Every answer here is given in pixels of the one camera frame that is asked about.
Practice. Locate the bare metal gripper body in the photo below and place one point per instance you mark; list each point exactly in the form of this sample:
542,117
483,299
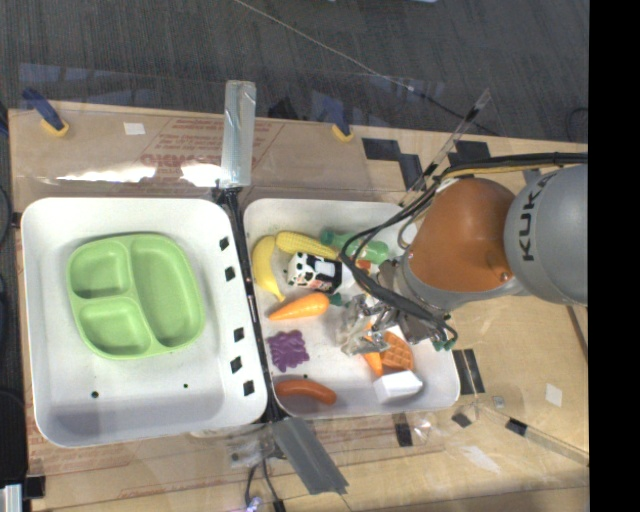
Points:
417,327

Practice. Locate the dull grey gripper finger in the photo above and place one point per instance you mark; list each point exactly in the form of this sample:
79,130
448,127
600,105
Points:
361,310
362,344

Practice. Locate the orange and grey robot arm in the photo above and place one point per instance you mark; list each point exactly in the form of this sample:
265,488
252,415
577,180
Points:
465,240

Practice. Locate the small orange carrot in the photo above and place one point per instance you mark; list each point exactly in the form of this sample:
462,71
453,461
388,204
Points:
374,362

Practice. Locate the orange waffle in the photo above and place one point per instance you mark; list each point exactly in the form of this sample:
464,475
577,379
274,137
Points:
399,352

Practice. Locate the white plastic tray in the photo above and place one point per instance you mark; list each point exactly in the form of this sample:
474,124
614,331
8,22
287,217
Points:
150,400
325,345

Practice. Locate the black and white cow carton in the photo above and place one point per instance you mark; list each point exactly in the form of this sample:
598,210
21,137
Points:
315,272

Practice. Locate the large orange carrot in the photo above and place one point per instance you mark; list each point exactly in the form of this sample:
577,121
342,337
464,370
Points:
300,307

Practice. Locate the green bottle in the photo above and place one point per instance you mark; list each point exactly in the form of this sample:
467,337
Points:
372,248

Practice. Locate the red sausage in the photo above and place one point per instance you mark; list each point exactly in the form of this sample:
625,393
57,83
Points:
305,390

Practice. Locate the purple grapes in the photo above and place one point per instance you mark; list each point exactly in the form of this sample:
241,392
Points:
287,350

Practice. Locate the yellow corn cob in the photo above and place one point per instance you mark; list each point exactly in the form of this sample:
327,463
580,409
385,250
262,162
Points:
302,243

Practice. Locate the yellow banana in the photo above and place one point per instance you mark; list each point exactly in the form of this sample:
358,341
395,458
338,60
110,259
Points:
262,267

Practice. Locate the thin black and white rod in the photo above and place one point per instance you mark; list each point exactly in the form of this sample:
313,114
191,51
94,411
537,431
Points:
250,300

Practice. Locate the green divided plate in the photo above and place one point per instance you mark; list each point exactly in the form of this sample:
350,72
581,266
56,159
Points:
150,280

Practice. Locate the brown cardboard board red print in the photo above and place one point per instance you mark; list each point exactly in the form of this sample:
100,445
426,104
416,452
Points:
100,145

